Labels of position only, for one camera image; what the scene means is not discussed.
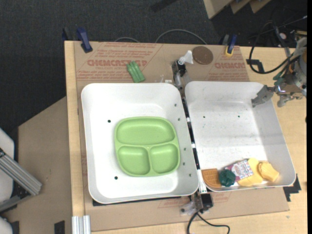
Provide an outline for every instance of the wooden table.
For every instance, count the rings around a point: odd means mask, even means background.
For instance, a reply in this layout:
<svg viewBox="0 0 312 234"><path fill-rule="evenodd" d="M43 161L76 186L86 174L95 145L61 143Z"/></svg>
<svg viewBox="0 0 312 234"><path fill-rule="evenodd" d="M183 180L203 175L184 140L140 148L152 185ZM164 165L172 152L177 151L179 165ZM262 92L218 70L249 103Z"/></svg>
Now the wooden table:
<svg viewBox="0 0 312 234"><path fill-rule="evenodd" d="M241 47L244 59L249 56L249 47ZM279 65L285 58L283 49L279 48L256 48L253 53L254 59L259 59L265 68L270 70ZM67 81L67 105L68 105L68 124L69 124L69 147L71 161L71 188L72 188L72 207L74 216L85 215L82 169L79 141L78 123L78 100L76 87L75 71L75 50L74 43L65 42L65 65ZM272 77L269 75L258 75L251 71L248 66L250 81L272 86ZM307 114L306 99L290 101L286 106L278 108L276 103L278 96L272 98L276 113L289 148L295 170L301 185L298 194L291 195L288 212L257 214L248 216L231 217L224 219L214 219L213 224L227 224L231 227L231 234L304 234L307 233L307 126L305 118ZM137 227L130 229L110 230L96 233L105 234L183 234L186 233L187 223L175 223L166 225L154 225L148 227ZM191 232L201 233L226 233L225 228L214 228L206 225L203 221L194 221Z"/></svg>

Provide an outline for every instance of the dark background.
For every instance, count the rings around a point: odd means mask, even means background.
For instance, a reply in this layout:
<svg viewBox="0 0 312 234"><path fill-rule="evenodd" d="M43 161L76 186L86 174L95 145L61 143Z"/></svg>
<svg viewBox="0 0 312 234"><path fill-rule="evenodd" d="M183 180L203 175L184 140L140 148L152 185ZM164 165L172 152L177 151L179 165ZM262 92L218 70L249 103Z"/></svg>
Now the dark background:
<svg viewBox="0 0 312 234"><path fill-rule="evenodd" d="M307 15L307 0L272 0L254 14L247 4L235 15L230 7L209 19L203 0L177 0L156 11L164 0L0 0L0 128L7 133L66 96L62 30L75 37L81 26L89 40L132 37L155 42L172 29L191 31L208 44L236 34L236 44L252 46L262 25L276 25ZM307 30L307 20L280 28L295 46L293 30ZM158 42L202 44L187 33L172 32ZM257 46L278 47L272 33Z"/></svg>

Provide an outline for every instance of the yellow toy cheese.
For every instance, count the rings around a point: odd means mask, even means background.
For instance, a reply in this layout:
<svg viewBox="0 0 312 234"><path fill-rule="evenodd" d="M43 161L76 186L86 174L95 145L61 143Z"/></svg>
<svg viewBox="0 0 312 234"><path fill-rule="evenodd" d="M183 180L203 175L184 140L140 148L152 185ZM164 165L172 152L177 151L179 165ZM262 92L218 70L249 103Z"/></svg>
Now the yellow toy cheese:
<svg viewBox="0 0 312 234"><path fill-rule="evenodd" d="M259 161L256 158L250 158L248 159L248 163L253 171L253 175L239 180L238 184L241 186L252 186L254 184L262 183L263 177L258 170Z"/></svg>
<svg viewBox="0 0 312 234"><path fill-rule="evenodd" d="M279 176L279 172L275 170L269 162L266 161L259 163L258 170L264 179L267 179L271 182L276 181Z"/></svg>

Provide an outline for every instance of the green plate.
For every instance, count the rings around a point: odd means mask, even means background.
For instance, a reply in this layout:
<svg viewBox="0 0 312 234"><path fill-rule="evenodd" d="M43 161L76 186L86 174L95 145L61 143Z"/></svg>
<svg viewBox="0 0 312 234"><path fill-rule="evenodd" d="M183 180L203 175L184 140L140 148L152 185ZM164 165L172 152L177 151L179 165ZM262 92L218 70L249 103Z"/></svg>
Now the green plate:
<svg viewBox="0 0 312 234"><path fill-rule="evenodd" d="M132 176L172 173L180 148L172 123L161 117L132 117L115 127L115 150L121 169Z"/></svg>

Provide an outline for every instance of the black floor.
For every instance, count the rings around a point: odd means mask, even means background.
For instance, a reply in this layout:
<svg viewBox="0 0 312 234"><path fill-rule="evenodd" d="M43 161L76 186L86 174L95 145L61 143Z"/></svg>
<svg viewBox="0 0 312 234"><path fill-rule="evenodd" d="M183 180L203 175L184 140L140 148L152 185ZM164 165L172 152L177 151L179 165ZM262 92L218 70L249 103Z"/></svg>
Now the black floor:
<svg viewBox="0 0 312 234"><path fill-rule="evenodd" d="M172 29L191 31L208 44L226 34L237 45L251 46L267 20L276 25L307 15L307 0L272 0L254 14L246 5L237 14L226 7L209 19L203 0L0 0L0 128L10 132L66 95L62 30L75 37L84 27L90 40L132 37L155 42ZM281 27L294 46L293 30L307 30L307 20ZM191 34L171 32L165 43L202 44ZM260 46L277 47L272 32Z"/></svg>

